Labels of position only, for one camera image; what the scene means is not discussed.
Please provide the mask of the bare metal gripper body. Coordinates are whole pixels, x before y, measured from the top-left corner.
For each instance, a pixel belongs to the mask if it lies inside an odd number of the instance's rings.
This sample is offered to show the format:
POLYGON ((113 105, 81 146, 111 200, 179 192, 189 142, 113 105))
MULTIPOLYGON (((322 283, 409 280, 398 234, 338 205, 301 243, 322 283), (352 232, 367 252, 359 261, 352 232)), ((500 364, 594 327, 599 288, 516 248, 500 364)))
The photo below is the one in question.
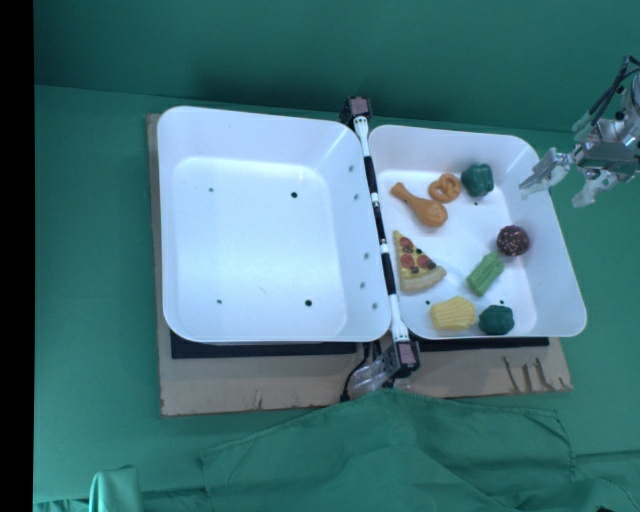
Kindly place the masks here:
POLYGON ((639 172, 639 75, 615 79, 573 125, 575 164, 629 181, 639 172))

